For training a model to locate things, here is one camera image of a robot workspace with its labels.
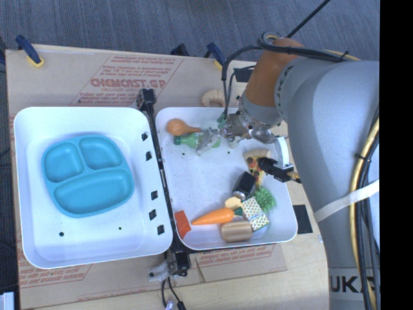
orange carrot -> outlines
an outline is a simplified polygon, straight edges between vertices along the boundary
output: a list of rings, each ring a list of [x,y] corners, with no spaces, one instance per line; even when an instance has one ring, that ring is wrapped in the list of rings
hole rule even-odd
[[[205,214],[192,221],[192,225],[207,225],[229,223],[235,216],[235,212],[229,208],[221,208]]]

cardboard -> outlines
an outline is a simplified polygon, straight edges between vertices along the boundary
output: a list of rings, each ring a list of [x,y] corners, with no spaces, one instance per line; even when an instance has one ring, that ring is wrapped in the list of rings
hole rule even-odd
[[[156,113],[165,107],[201,107],[205,92],[222,88],[221,71],[213,59],[200,57],[34,46],[45,60],[42,68],[33,67],[22,50],[6,51],[21,309],[160,289],[161,282],[150,281],[148,270],[162,264],[163,255],[49,270],[38,269],[26,260],[19,228],[14,117],[33,106],[134,107],[140,88],[155,90]],[[250,63],[235,61],[228,74],[233,67],[247,65]],[[234,84],[232,107],[244,87],[243,83]],[[287,269],[280,244],[194,253],[190,259],[188,276],[175,280],[178,286]]]

orange block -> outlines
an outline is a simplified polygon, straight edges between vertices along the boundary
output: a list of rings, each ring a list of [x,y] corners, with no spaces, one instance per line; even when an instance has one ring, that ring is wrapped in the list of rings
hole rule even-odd
[[[185,235],[191,231],[191,226],[189,225],[188,218],[186,218],[186,214],[184,210],[175,212],[175,221],[176,226],[178,228],[178,233],[181,239],[185,237]]]

orange drumstick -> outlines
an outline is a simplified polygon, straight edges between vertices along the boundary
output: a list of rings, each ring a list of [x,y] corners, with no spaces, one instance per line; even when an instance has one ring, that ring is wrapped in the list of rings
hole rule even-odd
[[[182,136],[185,133],[201,132],[199,127],[190,127],[182,119],[171,119],[166,125],[166,130],[173,136]]]

blue divided plate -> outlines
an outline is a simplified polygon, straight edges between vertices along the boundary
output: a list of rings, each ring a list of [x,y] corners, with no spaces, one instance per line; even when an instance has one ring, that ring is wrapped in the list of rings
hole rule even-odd
[[[125,157],[105,136],[78,136],[55,143],[43,153],[41,167],[53,202],[71,217],[112,210],[134,192]]]

